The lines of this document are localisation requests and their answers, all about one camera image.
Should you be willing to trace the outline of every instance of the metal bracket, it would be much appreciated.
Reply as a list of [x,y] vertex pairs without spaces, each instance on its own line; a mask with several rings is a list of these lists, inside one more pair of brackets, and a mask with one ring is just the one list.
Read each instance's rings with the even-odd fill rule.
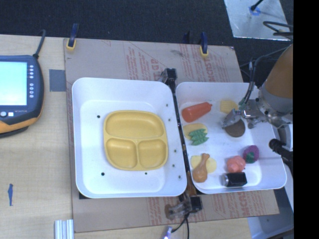
[[55,221],[54,239],[74,239],[73,220]]
[[180,203],[175,206],[169,204],[165,206],[166,218],[170,220],[182,218],[203,209],[201,198],[197,195],[196,188],[192,183],[190,171],[187,171],[186,175],[187,187],[184,194],[179,197]]

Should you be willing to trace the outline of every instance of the white tray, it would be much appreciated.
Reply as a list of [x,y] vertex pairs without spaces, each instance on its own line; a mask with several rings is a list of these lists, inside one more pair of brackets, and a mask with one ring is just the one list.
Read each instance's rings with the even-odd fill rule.
[[[161,82],[81,78],[72,86],[75,175],[89,198],[168,197],[186,189],[186,172],[170,88]],[[113,167],[103,145],[103,122],[114,111],[152,112],[164,122],[168,158],[149,171]]]
[[[210,154],[217,161],[217,169],[208,174],[203,183],[194,181],[195,187],[202,193],[215,194],[223,192],[238,192],[250,190],[267,190],[282,188],[286,183],[286,172],[281,156],[268,146],[269,141],[276,138],[273,127],[267,123],[258,123],[249,129],[244,119],[246,131],[243,136],[234,138],[221,128],[221,121],[227,114],[220,111],[221,100],[233,100],[238,103],[246,94],[248,83],[197,83],[184,82],[176,88],[176,98],[182,126],[189,124],[181,116],[182,109],[198,103],[213,104],[211,111],[192,123],[203,123],[207,126],[209,137],[203,144],[193,146],[192,141],[185,137],[185,145],[189,163],[193,155],[203,152]],[[258,96],[258,89],[254,88],[251,99]],[[227,188],[222,185],[221,176],[227,173],[226,160],[235,155],[241,155],[249,145],[256,145],[260,151],[260,158],[253,164],[246,164],[244,170],[247,184],[239,188]]]

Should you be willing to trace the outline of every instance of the blue clamp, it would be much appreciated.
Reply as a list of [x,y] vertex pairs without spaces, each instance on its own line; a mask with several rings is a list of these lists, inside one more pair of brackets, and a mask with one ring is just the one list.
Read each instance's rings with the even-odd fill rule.
[[200,34],[200,54],[203,58],[208,56],[208,39],[205,32]]
[[68,38],[67,42],[66,42],[66,48],[68,50],[74,50],[75,45],[76,45],[76,35],[79,31],[79,24],[74,23],[72,26],[72,30],[71,30],[71,36],[70,38]]
[[184,34],[182,39],[183,44],[192,44],[193,43],[193,32],[190,30]]

